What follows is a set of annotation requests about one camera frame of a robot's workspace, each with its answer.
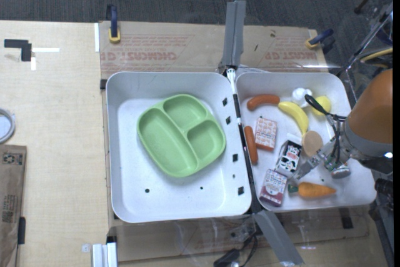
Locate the brown cardboard board red print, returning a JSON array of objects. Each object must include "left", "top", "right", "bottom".
[{"left": 98, "top": 20, "right": 378, "bottom": 263}]

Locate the orange carrot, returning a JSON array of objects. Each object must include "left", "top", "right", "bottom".
[{"left": 287, "top": 181, "right": 338, "bottom": 199}]

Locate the red and white carton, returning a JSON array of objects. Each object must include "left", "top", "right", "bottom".
[{"left": 259, "top": 168, "right": 288, "bottom": 208}]

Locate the yellow banana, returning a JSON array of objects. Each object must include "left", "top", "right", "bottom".
[{"left": 277, "top": 101, "right": 310, "bottom": 136}]

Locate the white plastic tray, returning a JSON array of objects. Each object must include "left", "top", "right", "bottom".
[
  {"left": 234, "top": 71, "right": 378, "bottom": 213},
  {"left": 105, "top": 71, "right": 253, "bottom": 224}
]

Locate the black and white cow carton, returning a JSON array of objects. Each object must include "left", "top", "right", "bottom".
[{"left": 274, "top": 139, "right": 303, "bottom": 179}]

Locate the orange and white carton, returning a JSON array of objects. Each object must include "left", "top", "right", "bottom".
[{"left": 254, "top": 116, "right": 278, "bottom": 152}]

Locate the orange-red toy sausage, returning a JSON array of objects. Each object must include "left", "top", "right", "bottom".
[
  {"left": 246, "top": 94, "right": 281, "bottom": 112},
  {"left": 243, "top": 125, "right": 259, "bottom": 166}
]

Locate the small grey and red can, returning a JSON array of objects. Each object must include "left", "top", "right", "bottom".
[{"left": 331, "top": 162, "right": 352, "bottom": 179}]

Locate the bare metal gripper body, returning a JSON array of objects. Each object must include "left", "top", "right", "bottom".
[{"left": 316, "top": 134, "right": 353, "bottom": 171}]

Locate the white toy garlic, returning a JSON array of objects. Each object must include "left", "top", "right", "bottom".
[{"left": 291, "top": 87, "right": 314, "bottom": 109}]

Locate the brown paper bag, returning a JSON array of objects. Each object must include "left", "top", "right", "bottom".
[{"left": 0, "top": 144, "right": 28, "bottom": 267}]

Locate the green divided plate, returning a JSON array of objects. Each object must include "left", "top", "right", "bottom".
[{"left": 136, "top": 93, "right": 227, "bottom": 179}]

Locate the yellow toy lemon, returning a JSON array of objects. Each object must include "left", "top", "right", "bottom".
[{"left": 311, "top": 96, "right": 332, "bottom": 117}]

